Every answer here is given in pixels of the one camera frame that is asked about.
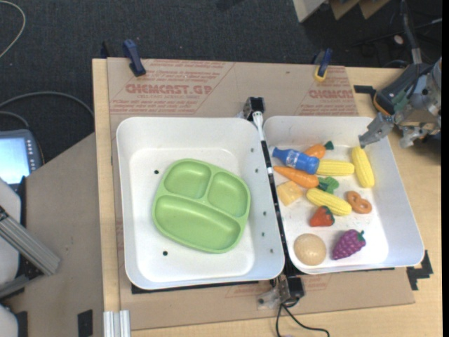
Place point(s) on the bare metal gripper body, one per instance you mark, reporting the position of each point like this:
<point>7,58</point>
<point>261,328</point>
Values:
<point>422,109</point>

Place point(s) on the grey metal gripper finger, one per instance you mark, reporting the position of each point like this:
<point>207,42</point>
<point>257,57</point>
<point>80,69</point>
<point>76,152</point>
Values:
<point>377,129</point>

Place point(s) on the yellow corn cob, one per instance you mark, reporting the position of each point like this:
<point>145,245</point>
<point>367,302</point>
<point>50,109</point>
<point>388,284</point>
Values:
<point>336,168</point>
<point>329,202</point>
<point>363,167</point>

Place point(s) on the small orange carrot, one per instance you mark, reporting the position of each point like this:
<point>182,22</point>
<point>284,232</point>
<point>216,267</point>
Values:
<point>315,150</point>

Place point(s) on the orange pretzel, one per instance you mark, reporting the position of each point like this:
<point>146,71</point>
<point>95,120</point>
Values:
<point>352,198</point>

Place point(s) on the white plastic tray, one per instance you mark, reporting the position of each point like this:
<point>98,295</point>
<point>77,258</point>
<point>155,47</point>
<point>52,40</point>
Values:
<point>147,265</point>
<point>393,202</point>

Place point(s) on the blue bottle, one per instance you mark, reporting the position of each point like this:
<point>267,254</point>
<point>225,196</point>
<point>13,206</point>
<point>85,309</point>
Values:
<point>298,160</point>

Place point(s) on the long orange carrot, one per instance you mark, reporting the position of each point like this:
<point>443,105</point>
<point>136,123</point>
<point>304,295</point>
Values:
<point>298,178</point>

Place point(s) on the red strawberry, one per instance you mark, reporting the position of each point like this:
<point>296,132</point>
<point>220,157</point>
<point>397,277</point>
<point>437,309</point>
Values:
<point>321,218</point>

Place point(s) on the yellow cheese wedge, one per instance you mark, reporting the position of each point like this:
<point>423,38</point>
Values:
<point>289,193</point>

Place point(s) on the thin black and white rod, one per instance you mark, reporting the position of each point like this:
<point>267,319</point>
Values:
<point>270,168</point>

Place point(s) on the purple grapes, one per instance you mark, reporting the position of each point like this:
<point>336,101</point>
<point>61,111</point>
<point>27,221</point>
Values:
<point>347,246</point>

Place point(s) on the beige round bread roll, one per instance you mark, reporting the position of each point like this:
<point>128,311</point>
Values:
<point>310,249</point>

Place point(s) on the brown cardboard board red print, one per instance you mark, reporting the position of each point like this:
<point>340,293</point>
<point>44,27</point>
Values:
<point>196,90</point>

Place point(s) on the green divided plate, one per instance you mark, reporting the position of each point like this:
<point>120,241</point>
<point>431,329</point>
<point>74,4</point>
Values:
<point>196,216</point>

